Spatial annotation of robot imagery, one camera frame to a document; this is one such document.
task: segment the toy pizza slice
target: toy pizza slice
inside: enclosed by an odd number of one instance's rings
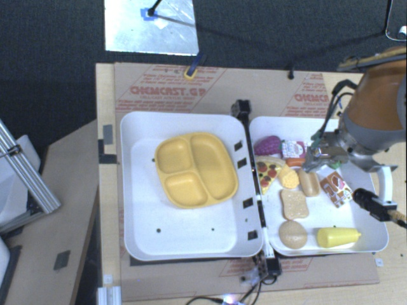
[[[261,194],[264,195],[278,176],[285,162],[272,156],[258,156],[255,160]]]

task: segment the metal sheet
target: metal sheet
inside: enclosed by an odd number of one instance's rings
[[[199,51],[192,0],[105,0],[107,51],[196,55]]]

